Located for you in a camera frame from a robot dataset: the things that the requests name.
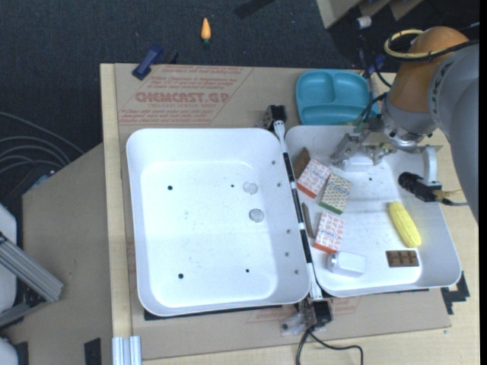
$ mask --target gray cable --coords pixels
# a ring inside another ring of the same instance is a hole
[[[67,139],[63,138],[61,135],[57,135],[56,133],[51,132],[51,131],[45,129],[44,127],[40,127],[39,125],[37,125],[35,123],[29,122],[28,120],[22,119],[22,118],[20,118],[18,116],[15,116],[15,115],[10,114],[10,113],[4,113],[4,112],[0,111],[0,116],[4,116],[5,118],[10,118],[10,119],[13,119],[13,120],[17,120],[18,122],[21,122],[21,123],[24,123],[26,125],[29,125],[30,127],[34,127],[35,129],[38,129],[38,130],[40,130],[42,132],[45,132],[46,134],[49,134],[49,135],[51,135],[53,137],[58,138],[60,141],[63,141],[64,143],[66,143],[69,146],[71,146],[72,148],[74,148],[78,153],[84,154],[84,151],[82,149],[80,149],[78,146],[76,146],[75,144],[71,143]]]
[[[0,163],[10,160],[24,160],[31,163],[33,162],[32,158],[25,157],[24,155],[8,155],[7,157],[0,158]]]
[[[57,159],[59,161],[59,163],[62,165],[62,166],[65,166],[67,163],[57,154],[55,153],[54,151],[50,150],[50,149],[46,149],[46,148],[43,148],[42,146],[36,146],[34,144],[25,144],[25,145],[21,145],[21,146],[17,146],[15,148],[10,148],[8,150],[5,150],[3,151],[2,153],[0,153],[0,158],[4,157],[6,154],[8,153],[11,153],[12,151],[19,151],[19,150],[38,150],[38,151],[44,151],[45,153],[48,153],[50,154],[51,156],[53,156],[55,159]]]
[[[23,136],[23,135],[0,139],[0,143],[7,142],[7,141],[36,141],[36,142],[43,143],[46,146],[50,146],[51,148],[57,150],[64,158],[65,163],[71,163],[71,160],[69,159],[68,155],[66,155],[66,153],[59,146],[56,146],[55,144],[46,141],[45,139]]]
[[[52,161],[46,161],[46,160],[35,160],[33,162],[23,161],[23,162],[13,163],[12,165],[8,165],[7,167],[4,167],[2,170],[0,170],[0,174],[5,173],[7,170],[14,169],[15,167],[21,167],[23,165],[31,165],[33,163],[46,163],[48,165],[61,168],[61,166],[58,163]]]

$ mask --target toy sink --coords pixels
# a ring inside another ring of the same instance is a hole
[[[352,182],[342,251],[365,257],[358,278],[332,273],[327,253],[311,247],[308,273],[282,147],[264,129],[141,129],[127,141],[138,296],[156,316],[297,303],[316,280],[347,297],[452,285],[460,263],[437,203],[397,185],[422,174],[421,154],[398,152],[369,171],[345,173],[330,155],[349,126],[297,126],[286,135],[291,159],[303,147]],[[323,210],[299,192],[312,228]],[[386,251],[402,244],[387,213],[399,200],[423,238],[419,266],[391,268]],[[310,245],[313,238],[308,237]]]

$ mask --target small snack box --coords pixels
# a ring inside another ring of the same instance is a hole
[[[294,160],[292,164],[292,168],[294,170],[294,176],[297,179],[301,177],[301,174],[303,174],[304,170],[306,169],[306,166],[310,163],[310,161],[311,161],[310,152],[306,148],[303,148],[303,150],[300,151],[299,155],[296,157],[296,160]]]
[[[326,184],[331,170],[315,158],[311,158],[297,181],[298,189],[312,198],[316,198]]]
[[[342,242],[344,224],[342,218],[329,212],[322,212],[313,247],[328,253],[338,252]]]
[[[330,174],[318,204],[336,214],[341,214],[345,210],[351,187],[352,183],[348,180],[336,174]]]

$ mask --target blue plate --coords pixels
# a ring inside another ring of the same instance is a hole
[[[303,125],[348,124],[357,119],[368,101],[367,81],[352,71],[307,71],[296,84],[298,115]],[[374,104],[371,116],[378,113]]]

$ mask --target black carpet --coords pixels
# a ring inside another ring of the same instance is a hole
[[[101,143],[100,63],[140,62],[158,43],[166,56],[177,51],[181,65],[360,68],[352,26],[358,16],[354,8],[326,30],[316,0],[0,0],[0,202],[33,169],[16,164],[34,159],[60,167],[81,155],[6,114],[82,151]],[[212,26],[209,47],[199,37],[204,17]],[[479,0],[425,0],[401,21],[384,8],[365,35],[380,52],[398,30],[476,21]],[[478,27],[466,35],[478,38]],[[384,71],[396,69],[395,62],[384,65]],[[68,159],[21,136],[55,144]]]

